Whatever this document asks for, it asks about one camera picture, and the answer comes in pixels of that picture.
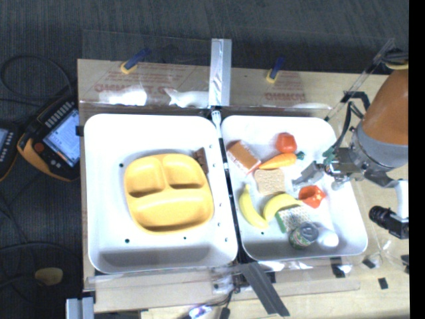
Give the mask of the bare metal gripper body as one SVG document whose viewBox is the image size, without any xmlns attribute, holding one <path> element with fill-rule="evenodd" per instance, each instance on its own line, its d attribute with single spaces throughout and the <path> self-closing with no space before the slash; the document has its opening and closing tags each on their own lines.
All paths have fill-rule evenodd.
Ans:
<svg viewBox="0 0 425 319">
<path fill-rule="evenodd" d="M 330 148 L 324 159 L 325 172 L 335 182 L 361 181 L 364 179 L 361 168 L 355 165 L 350 157 L 349 148 Z"/>
</svg>

